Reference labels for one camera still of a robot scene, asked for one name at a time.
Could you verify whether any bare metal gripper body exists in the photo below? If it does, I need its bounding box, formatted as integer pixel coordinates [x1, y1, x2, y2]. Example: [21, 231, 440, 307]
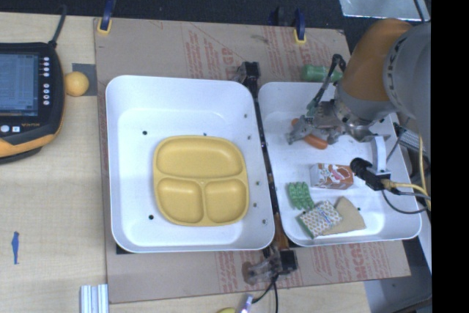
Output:
[306, 100, 383, 143]

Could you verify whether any orange carrot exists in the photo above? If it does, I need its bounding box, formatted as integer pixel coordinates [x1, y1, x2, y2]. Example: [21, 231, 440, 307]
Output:
[291, 117, 328, 151]

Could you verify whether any green bottle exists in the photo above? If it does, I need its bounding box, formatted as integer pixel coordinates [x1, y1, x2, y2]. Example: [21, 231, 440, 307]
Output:
[300, 64, 344, 83]

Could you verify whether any tan bread slice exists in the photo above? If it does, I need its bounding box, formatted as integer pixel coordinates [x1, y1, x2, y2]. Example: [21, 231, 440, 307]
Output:
[322, 196, 367, 236]

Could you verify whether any orange patterned packet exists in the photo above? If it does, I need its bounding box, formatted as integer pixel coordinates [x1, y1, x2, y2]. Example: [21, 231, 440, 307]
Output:
[295, 199, 344, 240]

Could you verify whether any white plastic tray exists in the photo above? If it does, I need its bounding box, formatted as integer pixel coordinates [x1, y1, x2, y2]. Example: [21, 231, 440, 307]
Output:
[257, 81, 423, 248]
[105, 75, 276, 254]

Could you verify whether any yellow divided plate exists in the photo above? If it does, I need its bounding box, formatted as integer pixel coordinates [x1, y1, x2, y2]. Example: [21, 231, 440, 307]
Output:
[152, 134, 251, 227]

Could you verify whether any brown cardboard board red print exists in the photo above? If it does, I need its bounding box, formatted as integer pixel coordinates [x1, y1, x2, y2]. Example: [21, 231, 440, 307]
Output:
[93, 17, 412, 304]

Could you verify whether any yellow lemon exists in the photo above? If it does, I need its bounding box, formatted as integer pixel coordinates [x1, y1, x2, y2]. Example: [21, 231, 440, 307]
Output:
[64, 71, 90, 97]

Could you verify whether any black cylinder on white bracket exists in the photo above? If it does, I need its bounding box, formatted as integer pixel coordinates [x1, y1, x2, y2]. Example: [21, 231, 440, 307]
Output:
[350, 133, 392, 192]

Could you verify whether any black block with thin wires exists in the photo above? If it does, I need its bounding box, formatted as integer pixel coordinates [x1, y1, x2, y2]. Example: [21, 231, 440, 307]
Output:
[279, 248, 298, 274]
[234, 61, 262, 84]

